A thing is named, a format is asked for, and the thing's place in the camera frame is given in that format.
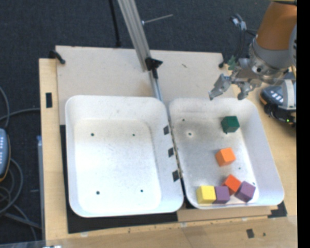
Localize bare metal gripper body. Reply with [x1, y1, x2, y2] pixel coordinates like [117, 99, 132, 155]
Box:
[231, 58, 285, 85]

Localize green cube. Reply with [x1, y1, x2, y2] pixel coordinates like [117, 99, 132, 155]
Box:
[220, 115, 240, 134]

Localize white plastic tray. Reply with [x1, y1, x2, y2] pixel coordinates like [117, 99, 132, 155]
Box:
[167, 97, 285, 210]
[64, 94, 184, 219]

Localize light orange cube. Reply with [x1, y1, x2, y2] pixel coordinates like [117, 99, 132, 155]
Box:
[215, 147, 237, 167]

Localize dark orange cube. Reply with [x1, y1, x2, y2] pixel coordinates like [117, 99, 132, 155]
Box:
[222, 174, 242, 195]

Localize purple cube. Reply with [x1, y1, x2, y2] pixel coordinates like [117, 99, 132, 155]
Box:
[213, 185, 231, 205]
[234, 181, 257, 203]

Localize yellow cube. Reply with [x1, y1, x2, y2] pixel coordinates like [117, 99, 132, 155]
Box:
[196, 185, 217, 205]

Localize pale flat board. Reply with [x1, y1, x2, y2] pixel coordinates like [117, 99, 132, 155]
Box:
[55, 44, 279, 222]

